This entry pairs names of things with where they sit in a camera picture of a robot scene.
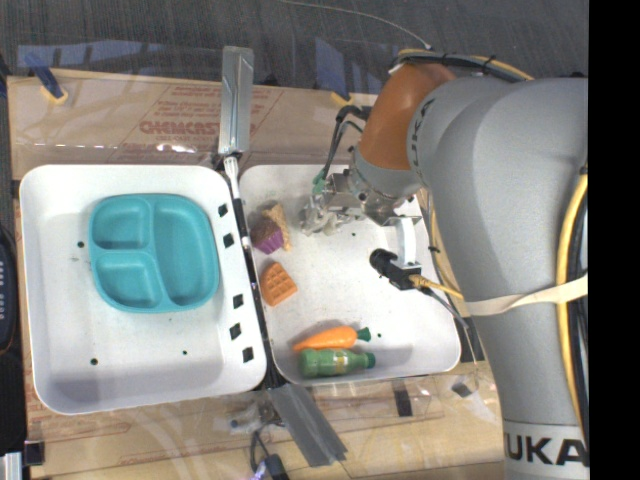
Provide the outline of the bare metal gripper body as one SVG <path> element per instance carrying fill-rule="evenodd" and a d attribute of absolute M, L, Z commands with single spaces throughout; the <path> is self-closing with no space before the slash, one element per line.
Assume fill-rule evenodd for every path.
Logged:
<path fill-rule="evenodd" d="M 411 202 L 415 193 L 392 195 L 375 188 L 355 168 L 331 174 L 319 196 L 319 215 L 343 224 L 371 220 L 386 227 L 402 217 L 397 210 Z"/>

